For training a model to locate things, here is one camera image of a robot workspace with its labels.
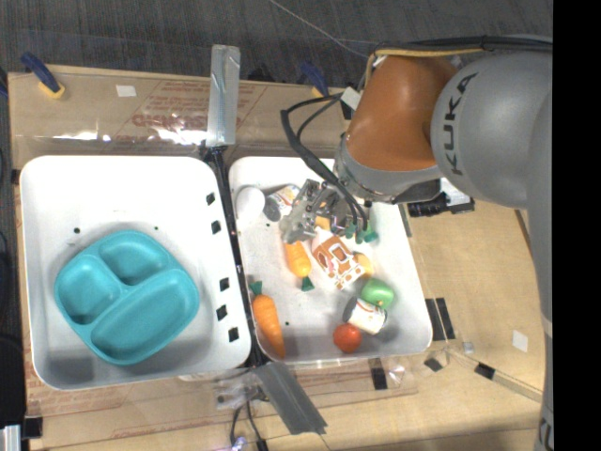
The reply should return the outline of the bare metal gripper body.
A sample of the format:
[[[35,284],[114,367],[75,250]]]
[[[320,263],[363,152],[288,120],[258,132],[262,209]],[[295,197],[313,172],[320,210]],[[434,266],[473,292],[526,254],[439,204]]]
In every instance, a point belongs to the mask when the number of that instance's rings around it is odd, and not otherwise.
[[[305,218],[316,217],[319,228],[333,234],[356,234],[362,228],[362,211],[336,186],[307,179],[295,197],[292,209],[305,207]]]

